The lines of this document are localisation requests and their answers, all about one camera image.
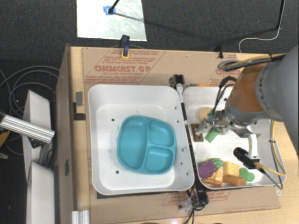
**silver square plate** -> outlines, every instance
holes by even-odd
[[[108,8],[116,0],[77,0],[77,36],[85,38],[146,41],[141,0],[120,0],[114,14]]]

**black rod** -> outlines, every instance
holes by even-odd
[[[112,14],[112,13],[113,13],[114,8],[115,8],[115,6],[117,5],[117,3],[118,3],[119,1],[120,1],[120,0],[116,0],[115,3],[113,4],[113,6],[110,7],[110,8],[108,9],[108,13],[109,13],[109,14]]]
[[[285,4],[285,0],[281,0],[277,29],[280,27],[282,12],[283,12],[283,9],[284,9],[284,4]]]

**binder clip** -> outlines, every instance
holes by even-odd
[[[120,40],[120,48],[123,48],[123,50],[121,51],[121,57],[123,59],[128,59],[130,56],[129,43],[130,37],[127,35],[122,35]]]

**white cable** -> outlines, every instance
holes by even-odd
[[[283,5],[283,7],[282,7],[281,18],[282,18],[282,15],[283,15],[283,13],[284,13],[284,10],[285,10],[285,0],[284,0],[284,5]],[[260,41],[272,41],[272,40],[275,40],[276,38],[278,38],[279,31],[280,31],[280,27],[281,27],[281,22],[280,22],[280,25],[279,25],[279,27],[278,27],[276,36],[273,37],[273,38],[270,38],[270,39],[262,39],[262,38],[255,38],[255,37],[247,37],[247,38],[244,38],[243,40],[241,40],[241,41],[239,42],[239,52],[242,53],[242,52],[241,52],[241,43],[242,43],[243,41],[245,41],[245,40],[260,40]]]

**cardboard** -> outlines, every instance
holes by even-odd
[[[66,53],[64,57],[67,61],[63,62],[63,75],[60,79],[65,81],[65,77],[70,76],[71,91],[67,93],[60,84],[57,95],[61,98],[64,96],[65,102],[69,102],[66,106],[60,100],[60,105],[72,110],[66,110],[67,114],[60,111],[62,116],[60,121],[65,126],[60,125],[60,128],[66,129],[67,134],[63,136],[65,143],[62,144],[61,141],[58,143],[71,146],[68,152],[70,151],[72,157],[68,154],[68,158],[72,163],[72,183],[66,181],[62,183],[60,179],[65,177],[59,177],[60,213],[63,213],[60,215],[61,223],[70,223],[64,215],[71,216],[71,212],[68,212],[72,209],[72,201],[74,210],[90,210],[92,224],[134,221],[144,223],[154,219],[186,218],[189,213],[178,210],[178,204],[188,198],[185,191],[113,197],[96,193],[91,182],[91,150],[86,99],[88,90],[95,84],[167,85],[169,78],[174,74],[184,74],[185,87],[198,83],[218,85],[227,75],[237,77],[240,71],[218,70],[217,64],[223,59],[220,59],[216,52],[132,49],[130,58],[127,60],[121,59],[121,49],[70,47]],[[255,56],[258,54],[224,54],[225,59],[247,59]],[[71,141],[66,138],[67,135],[71,136]],[[65,163],[66,152],[67,149],[61,149],[58,153],[59,170]],[[72,192],[73,196],[67,198],[66,194],[71,195]],[[218,213],[279,208],[278,198],[272,186],[209,192],[208,196],[210,203],[196,215],[209,217],[208,215]]]

